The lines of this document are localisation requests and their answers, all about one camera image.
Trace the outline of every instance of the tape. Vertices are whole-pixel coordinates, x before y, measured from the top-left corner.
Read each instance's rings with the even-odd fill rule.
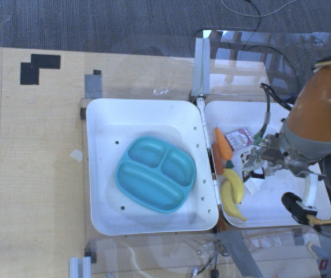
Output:
[[[32,54],[31,67],[34,69],[60,69],[60,56]]]
[[[84,96],[88,99],[102,98],[102,76],[84,76]]]
[[[20,63],[20,84],[39,85],[39,70],[31,67],[31,63]]]
[[[81,108],[80,109],[80,119],[81,120],[86,120],[86,110],[87,108]]]
[[[83,152],[78,149],[74,149],[71,153],[71,157],[74,158],[77,162],[81,162],[83,160]]]

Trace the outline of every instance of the yellow banana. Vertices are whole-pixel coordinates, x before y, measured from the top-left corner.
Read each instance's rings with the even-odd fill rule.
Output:
[[[240,218],[242,221],[247,221],[247,218],[242,216],[239,209],[235,206],[232,198],[232,187],[230,181],[226,180],[220,190],[222,206],[225,212],[237,218]]]
[[[240,204],[244,198],[244,183],[233,169],[223,169],[223,175],[231,182],[234,193],[234,202]]]

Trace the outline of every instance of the orange carrot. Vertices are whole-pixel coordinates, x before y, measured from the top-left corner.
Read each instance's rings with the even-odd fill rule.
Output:
[[[226,137],[221,133],[219,128],[216,128],[215,132],[219,154],[224,160],[230,160],[233,157],[233,150],[229,142],[227,141]]]
[[[213,152],[213,161],[214,161],[214,167],[216,168],[216,174],[222,175],[223,174],[223,166],[222,166],[222,159],[219,155],[218,146],[217,144],[212,144],[212,152]]]

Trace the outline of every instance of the blue divided plate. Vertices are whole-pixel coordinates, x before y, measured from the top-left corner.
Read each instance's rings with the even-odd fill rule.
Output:
[[[143,136],[124,153],[115,181],[137,203],[171,213],[185,202],[195,176],[195,162],[190,155],[164,140]]]

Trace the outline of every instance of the wooden table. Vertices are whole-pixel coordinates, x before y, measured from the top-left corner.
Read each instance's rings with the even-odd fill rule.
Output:
[[[21,85],[20,63],[33,53],[60,55],[61,67],[40,69],[39,85]],[[221,73],[221,66],[214,68]],[[79,112],[84,75],[93,70],[102,71],[104,97],[186,100],[193,59],[0,48],[0,277],[67,277],[69,258],[83,256],[83,163],[70,154],[83,151]],[[229,85],[231,98],[248,93],[263,100],[255,86],[235,86],[231,79]],[[296,269],[315,273],[311,262],[298,259]],[[277,261],[264,263],[270,269]],[[224,267],[236,271],[231,261]],[[147,275],[185,277],[186,271]]]

